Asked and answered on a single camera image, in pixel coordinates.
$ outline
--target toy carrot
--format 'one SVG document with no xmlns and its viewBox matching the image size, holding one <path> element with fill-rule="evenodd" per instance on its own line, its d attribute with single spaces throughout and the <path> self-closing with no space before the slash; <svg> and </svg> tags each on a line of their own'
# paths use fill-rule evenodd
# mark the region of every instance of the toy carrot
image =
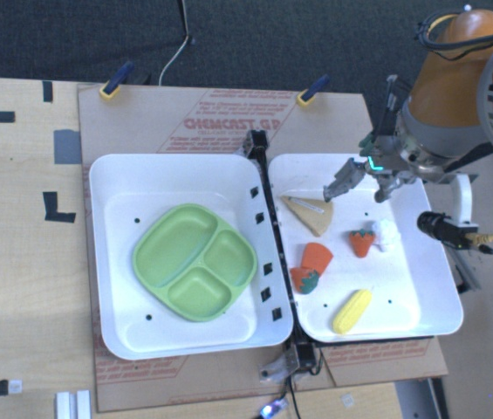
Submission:
<svg viewBox="0 0 493 419">
<path fill-rule="evenodd" d="M 317 271 L 321 277 L 332 259 L 333 254 L 327 247 L 316 242 L 310 242 L 305 246 L 300 266 Z"/>
</svg>

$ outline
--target white tray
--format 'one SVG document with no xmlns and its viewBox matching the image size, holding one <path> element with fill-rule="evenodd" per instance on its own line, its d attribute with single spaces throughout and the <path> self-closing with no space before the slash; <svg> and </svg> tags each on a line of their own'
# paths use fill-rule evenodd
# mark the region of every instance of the white tray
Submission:
<svg viewBox="0 0 493 419">
<path fill-rule="evenodd" d="M 112 353 L 140 360 L 273 346 L 290 336 L 291 306 L 251 161 L 238 155 L 105 155 L 91 167 L 90 188 L 100 324 Z M 214 211 L 257 253 L 250 285 L 225 314 L 207 322 L 184 319 L 166 307 L 132 267 L 143 234 L 183 203 Z"/>
<path fill-rule="evenodd" d="M 288 267 L 300 265 L 308 242 L 319 242 L 334 255 L 311 293 L 293 289 L 300 326 L 322 342 L 455 332 L 462 324 L 463 312 L 445 250 L 416 224 L 420 213 L 430 210 L 421 181 L 376 203 L 373 195 L 378 184 L 367 175 L 355 189 L 332 199 L 332 223 L 321 237 L 313 236 L 281 201 L 281 196 L 323 200 L 323 187 L 350 157 L 363 161 L 358 155 L 305 154 L 280 155 L 270 162 L 269 177 Z M 349 231 L 370 229 L 380 219 L 396 223 L 401 243 L 386 252 L 373 245 L 365 258 L 357 258 L 348 242 Z M 370 289 L 372 302 L 348 334 L 338 335 L 332 330 L 333 317 L 358 289 Z"/>
</svg>

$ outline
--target cardboard sheet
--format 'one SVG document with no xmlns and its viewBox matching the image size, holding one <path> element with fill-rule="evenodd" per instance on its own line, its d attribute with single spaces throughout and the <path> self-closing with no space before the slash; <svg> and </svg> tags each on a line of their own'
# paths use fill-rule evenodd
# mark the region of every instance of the cardboard sheet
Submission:
<svg viewBox="0 0 493 419">
<path fill-rule="evenodd" d="M 89 168 L 107 154 L 234 154 L 251 129 L 267 132 L 268 159 L 283 153 L 358 153 L 359 141 L 371 130 L 364 99 L 319 93 L 301 107 L 294 92 L 123 86 L 104 101 L 99 88 L 79 86 L 99 412 L 277 394 L 280 384 L 260 381 L 258 371 L 283 352 L 281 346 L 144 361 L 124 361 L 108 351 L 100 334 Z M 297 379 L 297 390 L 447 373 L 436 338 L 325 347 L 323 353 L 322 371 Z"/>
</svg>

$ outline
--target yellow corn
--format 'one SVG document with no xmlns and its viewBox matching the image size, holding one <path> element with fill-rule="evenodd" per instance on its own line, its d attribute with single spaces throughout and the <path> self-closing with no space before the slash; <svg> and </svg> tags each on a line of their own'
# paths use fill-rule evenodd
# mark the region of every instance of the yellow corn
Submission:
<svg viewBox="0 0 493 419">
<path fill-rule="evenodd" d="M 341 310 L 333 319 L 333 331 L 335 333 L 347 333 L 359 321 L 360 316 L 366 310 L 372 299 L 372 293 L 367 289 L 356 291 L 341 307 Z"/>
</svg>

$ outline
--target divided plate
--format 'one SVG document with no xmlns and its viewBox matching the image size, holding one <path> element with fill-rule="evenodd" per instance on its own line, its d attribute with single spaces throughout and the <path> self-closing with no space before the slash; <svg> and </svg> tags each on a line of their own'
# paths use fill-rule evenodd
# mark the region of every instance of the divided plate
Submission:
<svg viewBox="0 0 493 419">
<path fill-rule="evenodd" d="M 244 237 L 210 209 L 185 203 L 171 209 L 138 242 L 140 282 L 192 321 L 209 321 L 235 302 L 257 269 Z"/>
</svg>

